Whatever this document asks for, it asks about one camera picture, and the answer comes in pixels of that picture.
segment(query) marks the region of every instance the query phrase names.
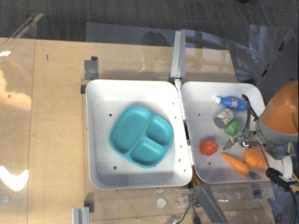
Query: toy vegetable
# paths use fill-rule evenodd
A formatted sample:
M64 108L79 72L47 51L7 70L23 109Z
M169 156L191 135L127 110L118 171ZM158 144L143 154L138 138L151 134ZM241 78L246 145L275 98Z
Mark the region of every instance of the toy vegetable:
M217 143L212 140L202 141L199 145L199 150L202 154L206 156L211 156L217 152Z
M221 155L240 174L249 175L250 177L252 177L252 179L256 178L256 174L252 173L250 171L249 167L245 163L241 162L240 160L237 160L237 159L233 158L232 156L229 156L226 153L222 153Z
M258 148L247 149L244 153L244 159L253 168L262 168L266 163L262 151Z

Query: orange carrot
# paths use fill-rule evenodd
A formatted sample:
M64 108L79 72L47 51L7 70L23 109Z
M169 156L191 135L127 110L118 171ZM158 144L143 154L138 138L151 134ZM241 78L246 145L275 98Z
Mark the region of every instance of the orange carrot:
M233 158L232 156L229 156L226 153L222 153L221 155L240 174L250 175L253 179L255 178L255 177L252 176L253 173L251 173L249 167L245 163L241 162L240 160L237 160L237 159Z

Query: plexiglass panel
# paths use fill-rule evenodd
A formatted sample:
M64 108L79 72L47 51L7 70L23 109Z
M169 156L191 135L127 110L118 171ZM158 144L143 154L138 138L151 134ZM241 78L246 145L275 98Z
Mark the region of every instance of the plexiglass panel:
M34 52L41 17L30 16L10 38L0 38L0 222L4 224L27 223ZM0 29L10 30L10 18L1 17Z
M243 36L230 40L219 36L225 34L228 26L203 24L206 29L201 31L200 23L196 23L194 27L197 29L194 30L184 29L181 23L181 31L185 33L183 83L250 83L261 88L267 102L279 89L277 86L271 87L270 81L267 81L271 79L272 72L278 76L281 74L282 85L288 80L298 79L298 42L292 29L250 26L243 28ZM88 23L82 78L169 81L175 38L176 32L170 30ZM202 223L215 223L213 215L219 218L218 223L225 223L224 220L238 224L293 220L291 195L285 195L266 179L266 182L262 180L252 184L208 185L200 181L216 209L204 208L204 203L198 203L195 196L200 186L195 189L183 186L109 191L96 188L89 176L85 95L82 96L82 104L85 205L91 209L93 223L103 223L105 220L116 223L175 223L174 220L181 220L186 211L182 223L191 223L194 216L199 216ZM217 211L223 214L222 219L221 215L216 214Z

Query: plastic bottle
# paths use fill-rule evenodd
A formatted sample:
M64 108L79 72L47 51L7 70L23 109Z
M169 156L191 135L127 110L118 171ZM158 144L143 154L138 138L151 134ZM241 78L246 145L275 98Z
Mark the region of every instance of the plastic bottle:
M230 108L232 110L246 110L246 103L243 99L235 98L235 97L225 97L221 98L216 96L215 98L216 104L223 104L225 107Z

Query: metal bracket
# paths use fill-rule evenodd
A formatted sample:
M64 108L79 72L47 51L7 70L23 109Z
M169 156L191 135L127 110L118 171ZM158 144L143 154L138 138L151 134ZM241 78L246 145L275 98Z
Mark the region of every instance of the metal bracket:
M185 53L186 53L185 31L176 31L174 38L173 57L171 65L170 80L185 77Z
M284 166L284 174L280 176L281 179L285 180L286 182L293 182L295 181L294 178L292 178L293 174L293 163L291 160L291 156L285 156L281 159L282 164Z
M96 56L92 56L91 60L84 61L84 79L95 80L99 78L99 63Z
M228 223L210 187L195 187L193 192L212 223Z
M179 99L179 104L181 106L181 111L182 111L182 117L183 121L186 122L186 115L185 115L185 109L184 109L184 103L183 103L183 97L182 97L182 82L179 78L174 79L174 85L178 90L178 99Z
M71 223L72 224L90 224L89 207L84 207L82 209L73 208Z

